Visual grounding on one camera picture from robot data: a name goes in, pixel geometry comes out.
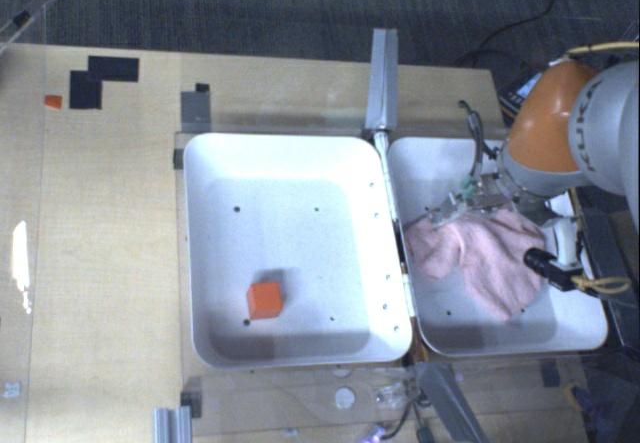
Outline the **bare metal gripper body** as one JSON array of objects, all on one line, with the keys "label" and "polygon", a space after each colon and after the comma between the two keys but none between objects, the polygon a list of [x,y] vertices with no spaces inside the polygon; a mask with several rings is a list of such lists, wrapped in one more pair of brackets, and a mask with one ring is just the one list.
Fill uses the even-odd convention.
[{"label": "bare metal gripper body", "polygon": [[520,198],[518,189],[498,172],[469,176],[463,182],[463,206],[467,210],[492,213],[512,208]]}]

